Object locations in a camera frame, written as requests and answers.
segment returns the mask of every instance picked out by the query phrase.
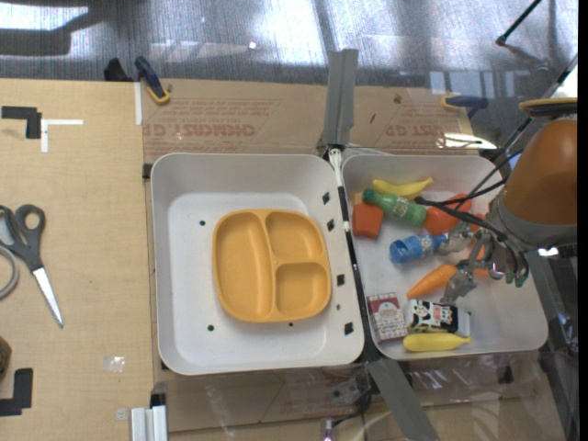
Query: orange divided plate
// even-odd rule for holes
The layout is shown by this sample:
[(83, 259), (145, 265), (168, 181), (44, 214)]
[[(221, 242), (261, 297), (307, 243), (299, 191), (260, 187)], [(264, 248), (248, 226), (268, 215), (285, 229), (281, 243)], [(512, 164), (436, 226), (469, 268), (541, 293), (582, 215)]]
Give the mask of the orange divided plate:
[(321, 231), (299, 212), (244, 209), (223, 216), (212, 268), (224, 310), (245, 322), (288, 322), (322, 311), (331, 270)]

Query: robotic hand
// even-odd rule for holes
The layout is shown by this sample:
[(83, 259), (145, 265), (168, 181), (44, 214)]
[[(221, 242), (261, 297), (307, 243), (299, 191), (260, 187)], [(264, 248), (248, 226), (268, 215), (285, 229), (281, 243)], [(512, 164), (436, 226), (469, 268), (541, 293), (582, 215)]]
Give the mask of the robotic hand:
[(479, 229), (461, 220), (440, 248), (448, 254), (474, 242), (447, 283), (443, 303), (454, 304), (476, 288), (477, 269), (520, 287), (529, 272), (526, 253), (577, 243), (577, 161), (576, 120), (551, 121), (531, 138)]

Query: metallic floor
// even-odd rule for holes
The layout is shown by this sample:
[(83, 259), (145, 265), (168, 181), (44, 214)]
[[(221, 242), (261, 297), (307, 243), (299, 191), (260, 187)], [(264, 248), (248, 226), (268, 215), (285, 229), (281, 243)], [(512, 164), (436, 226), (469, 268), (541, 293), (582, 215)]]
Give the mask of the metallic floor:
[(359, 50), (357, 85), (483, 96), (474, 130), (500, 143), (577, 61), (579, 0), (0, 0), (0, 76), (327, 82), (328, 53)]

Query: scissors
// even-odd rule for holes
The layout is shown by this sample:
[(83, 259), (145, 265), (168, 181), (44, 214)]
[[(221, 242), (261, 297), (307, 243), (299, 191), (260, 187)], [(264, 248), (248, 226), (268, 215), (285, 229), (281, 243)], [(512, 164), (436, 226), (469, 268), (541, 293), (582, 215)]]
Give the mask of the scissors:
[[(35, 227), (27, 225), (27, 216), (36, 216), (39, 222)], [(0, 238), (0, 246), (22, 258), (32, 275), (37, 279), (40, 291), (47, 302), (53, 318), (63, 328), (62, 314), (57, 306), (51, 283), (40, 259), (40, 236), (45, 227), (45, 213), (32, 204), (20, 206), (15, 212), (6, 206), (0, 206), (0, 219), (4, 216), (10, 240)]]

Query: scissors handle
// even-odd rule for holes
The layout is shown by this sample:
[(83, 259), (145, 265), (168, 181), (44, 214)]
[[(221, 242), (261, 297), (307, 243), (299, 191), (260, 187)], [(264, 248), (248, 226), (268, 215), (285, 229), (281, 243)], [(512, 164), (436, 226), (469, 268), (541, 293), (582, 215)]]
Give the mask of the scissors handle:
[[(0, 243), (20, 256), (27, 262), (28, 269), (34, 271), (43, 267), (40, 259), (40, 236), (45, 228), (45, 213), (42, 209), (32, 204), (24, 204), (15, 212), (11, 209), (0, 206), (0, 212), (3, 211), (8, 231), (12, 235), (13, 243)], [(35, 227), (27, 225), (27, 216), (33, 214), (37, 216), (38, 223)]]

